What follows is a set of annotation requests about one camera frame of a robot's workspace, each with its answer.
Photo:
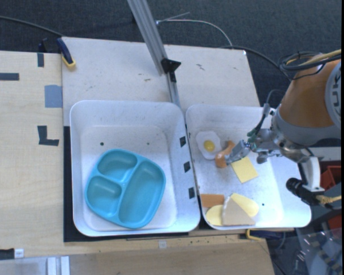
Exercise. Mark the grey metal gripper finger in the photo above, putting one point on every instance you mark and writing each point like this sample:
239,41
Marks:
234,157
241,146

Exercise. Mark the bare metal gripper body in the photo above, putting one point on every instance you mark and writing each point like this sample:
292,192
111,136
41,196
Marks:
268,143

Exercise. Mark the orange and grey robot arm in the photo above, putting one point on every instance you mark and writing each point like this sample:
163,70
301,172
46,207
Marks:
306,107

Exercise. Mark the orange sausage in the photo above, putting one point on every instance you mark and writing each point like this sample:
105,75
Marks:
220,160

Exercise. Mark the yellow cheese slice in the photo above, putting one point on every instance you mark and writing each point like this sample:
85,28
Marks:
245,170

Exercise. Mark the white and yellow fried egg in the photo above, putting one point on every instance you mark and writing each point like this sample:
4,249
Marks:
208,145

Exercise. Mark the white plastic tray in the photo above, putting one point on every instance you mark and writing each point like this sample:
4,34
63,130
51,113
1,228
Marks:
275,188
126,116

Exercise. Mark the orange rectangular slice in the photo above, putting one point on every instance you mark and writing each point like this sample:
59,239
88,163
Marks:
211,200

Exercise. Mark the yellow oval slice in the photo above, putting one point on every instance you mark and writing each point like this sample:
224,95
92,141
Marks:
214,216
248,205

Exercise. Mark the beige bread wedge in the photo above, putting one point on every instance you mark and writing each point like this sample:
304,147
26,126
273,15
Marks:
236,215

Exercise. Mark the blue divided plate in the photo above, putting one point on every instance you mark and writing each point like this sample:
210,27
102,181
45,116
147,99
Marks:
140,193

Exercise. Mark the black cylinder on white bracket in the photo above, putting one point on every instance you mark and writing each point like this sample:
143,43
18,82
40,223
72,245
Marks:
299,188

